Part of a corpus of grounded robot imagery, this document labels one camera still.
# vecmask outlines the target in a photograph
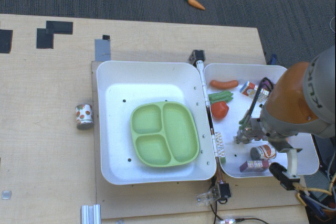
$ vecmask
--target black tape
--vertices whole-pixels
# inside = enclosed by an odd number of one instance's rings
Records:
[[[72,35],[73,22],[47,21],[47,34]]]
[[[36,38],[37,49],[53,49],[54,48],[54,35],[48,34],[47,29],[38,28]]]
[[[8,54],[12,49],[13,30],[0,29],[0,54]]]

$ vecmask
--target sausage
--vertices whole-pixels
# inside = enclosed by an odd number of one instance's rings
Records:
[[[237,87],[239,83],[238,83],[238,80],[231,80],[231,81],[225,81],[225,82],[212,80],[210,81],[210,85],[217,89],[226,90],[226,89]]]

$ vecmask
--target small box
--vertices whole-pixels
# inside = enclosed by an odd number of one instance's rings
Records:
[[[252,82],[247,81],[244,86],[240,89],[240,93],[251,97],[252,99],[254,98],[256,92],[257,92],[258,86],[255,85]],[[257,99],[258,102],[263,102],[267,99],[269,95],[269,91],[267,91],[266,89],[261,89],[259,97]]]
[[[239,168],[241,172],[263,172],[269,167],[268,161],[245,161]]]

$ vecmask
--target green beans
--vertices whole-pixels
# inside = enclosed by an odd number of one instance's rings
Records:
[[[208,96],[209,96],[210,104],[221,102],[221,101],[225,101],[227,103],[233,99],[232,97],[233,93],[230,91],[226,91],[226,90],[221,91],[221,92],[211,93]]]

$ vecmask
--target tomato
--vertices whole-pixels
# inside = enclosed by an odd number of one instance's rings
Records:
[[[227,115],[229,107],[225,101],[216,102],[211,105],[211,113],[217,119],[223,119]]]

